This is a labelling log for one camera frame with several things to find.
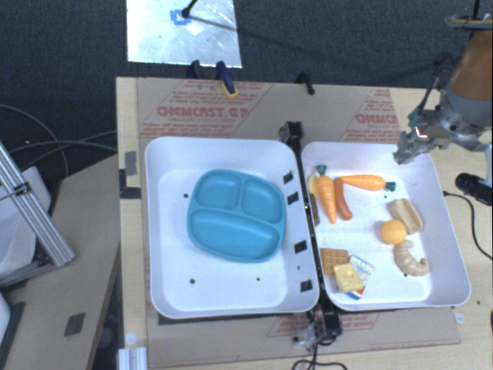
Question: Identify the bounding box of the black block with thin wires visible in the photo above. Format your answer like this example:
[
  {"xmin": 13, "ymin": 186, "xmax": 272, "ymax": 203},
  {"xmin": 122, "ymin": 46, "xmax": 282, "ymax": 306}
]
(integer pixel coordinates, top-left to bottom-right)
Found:
[
  {"xmin": 278, "ymin": 120, "xmax": 307, "ymax": 144},
  {"xmin": 307, "ymin": 308, "xmax": 344, "ymax": 347}
]

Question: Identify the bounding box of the orange carrot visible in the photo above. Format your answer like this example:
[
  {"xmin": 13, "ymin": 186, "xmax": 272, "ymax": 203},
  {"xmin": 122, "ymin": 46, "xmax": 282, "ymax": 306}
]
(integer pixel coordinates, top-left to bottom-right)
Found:
[
  {"xmin": 337, "ymin": 173, "xmax": 397, "ymax": 193},
  {"xmin": 315, "ymin": 164, "xmax": 338, "ymax": 225}
]

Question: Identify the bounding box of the black cylinder on white bracket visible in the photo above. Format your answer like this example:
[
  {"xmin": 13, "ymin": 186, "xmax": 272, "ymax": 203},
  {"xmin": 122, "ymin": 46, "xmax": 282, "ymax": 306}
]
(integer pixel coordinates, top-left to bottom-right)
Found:
[{"xmin": 449, "ymin": 132, "xmax": 493, "ymax": 207}]

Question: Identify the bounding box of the beige croissant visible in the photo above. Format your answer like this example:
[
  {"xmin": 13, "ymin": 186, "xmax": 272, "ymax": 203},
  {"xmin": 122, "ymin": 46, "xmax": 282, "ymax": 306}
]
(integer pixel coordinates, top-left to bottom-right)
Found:
[{"xmin": 393, "ymin": 239, "xmax": 431, "ymax": 278}]

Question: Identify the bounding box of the brown waffle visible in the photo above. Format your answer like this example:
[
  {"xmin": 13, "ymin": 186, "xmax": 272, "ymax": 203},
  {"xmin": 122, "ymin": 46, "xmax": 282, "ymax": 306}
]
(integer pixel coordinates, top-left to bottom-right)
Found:
[{"xmin": 319, "ymin": 247, "xmax": 350, "ymax": 278}]

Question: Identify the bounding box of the white plastic tray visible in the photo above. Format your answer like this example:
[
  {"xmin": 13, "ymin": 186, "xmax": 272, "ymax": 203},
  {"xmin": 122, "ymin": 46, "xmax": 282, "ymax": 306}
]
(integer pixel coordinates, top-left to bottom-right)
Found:
[
  {"xmin": 300, "ymin": 140, "xmax": 472, "ymax": 312},
  {"xmin": 144, "ymin": 136, "xmax": 321, "ymax": 320}
]

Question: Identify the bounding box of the blue divided plate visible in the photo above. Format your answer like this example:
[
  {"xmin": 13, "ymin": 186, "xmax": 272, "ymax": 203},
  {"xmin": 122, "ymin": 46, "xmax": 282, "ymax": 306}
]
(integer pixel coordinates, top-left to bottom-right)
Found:
[{"xmin": 186, "ymin": 169, "xmax": 288, "ymax": 264}]

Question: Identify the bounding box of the yellow cheese wedge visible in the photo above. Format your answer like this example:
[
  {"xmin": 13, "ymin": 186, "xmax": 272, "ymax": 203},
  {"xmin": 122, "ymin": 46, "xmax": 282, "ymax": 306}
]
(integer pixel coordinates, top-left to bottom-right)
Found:
[{"xmin": 332, "ymin": 262, "xmax": 366, "ymax": 294}]

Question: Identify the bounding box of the white packet red blue print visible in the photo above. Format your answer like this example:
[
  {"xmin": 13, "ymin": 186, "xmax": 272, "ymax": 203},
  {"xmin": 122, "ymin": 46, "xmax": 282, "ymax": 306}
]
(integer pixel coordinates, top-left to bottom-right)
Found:
[{"xmin": 341, "ymin": 286, "xmax": 366, "ymax": 301}]

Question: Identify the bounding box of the red-brown sausage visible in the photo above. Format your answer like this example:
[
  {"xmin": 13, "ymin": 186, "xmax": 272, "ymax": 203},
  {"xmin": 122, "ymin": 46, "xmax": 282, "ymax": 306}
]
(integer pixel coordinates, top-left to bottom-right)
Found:
[{"xmin": 332, "ymin": 177, "xmax": 354, "ymax": 222}]

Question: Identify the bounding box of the beige bread bun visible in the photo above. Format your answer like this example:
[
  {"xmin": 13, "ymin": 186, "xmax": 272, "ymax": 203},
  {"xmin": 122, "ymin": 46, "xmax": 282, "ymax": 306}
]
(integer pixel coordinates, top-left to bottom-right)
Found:
[{"xmin": 387, "ymin": 198, "xmax": 424, "ymax": 235}]

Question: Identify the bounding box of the orange ball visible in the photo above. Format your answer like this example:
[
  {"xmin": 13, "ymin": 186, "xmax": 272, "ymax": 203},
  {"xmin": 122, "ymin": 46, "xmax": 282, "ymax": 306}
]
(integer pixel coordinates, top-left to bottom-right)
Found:
[{"xmin": 381, "ymin": 218, "xmax": 408, "ymax": 245}]

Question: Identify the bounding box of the brown cardboard board red print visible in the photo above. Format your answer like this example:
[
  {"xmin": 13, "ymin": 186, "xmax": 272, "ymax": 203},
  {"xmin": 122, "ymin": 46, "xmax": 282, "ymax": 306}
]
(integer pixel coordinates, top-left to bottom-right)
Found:
[{"xmin": 136, "ymin": 77, "xmax": 462, "ymax": 358}]

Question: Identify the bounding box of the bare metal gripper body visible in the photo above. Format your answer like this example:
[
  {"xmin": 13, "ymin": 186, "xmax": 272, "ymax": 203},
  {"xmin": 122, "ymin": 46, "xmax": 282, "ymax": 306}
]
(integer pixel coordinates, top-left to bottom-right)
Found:
[{"xmin": 398, "ymin": 106, "xmax": 491, "ymax": 154}]

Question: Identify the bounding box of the thin black and white rod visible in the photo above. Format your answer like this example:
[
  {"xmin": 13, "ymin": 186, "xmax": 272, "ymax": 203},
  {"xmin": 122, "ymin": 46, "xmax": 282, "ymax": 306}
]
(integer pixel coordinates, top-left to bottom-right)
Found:
[{"xmin": 293, "ymin": 140, "xmax": 329, "ymax": 312}]

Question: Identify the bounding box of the white packet yellow blue print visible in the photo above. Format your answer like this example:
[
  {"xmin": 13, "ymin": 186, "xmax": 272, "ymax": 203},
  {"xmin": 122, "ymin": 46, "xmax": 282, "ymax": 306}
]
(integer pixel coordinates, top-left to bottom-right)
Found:
[{"xmin": 347, "ymin": 254, "xmax": 375, "ymax": 281}]

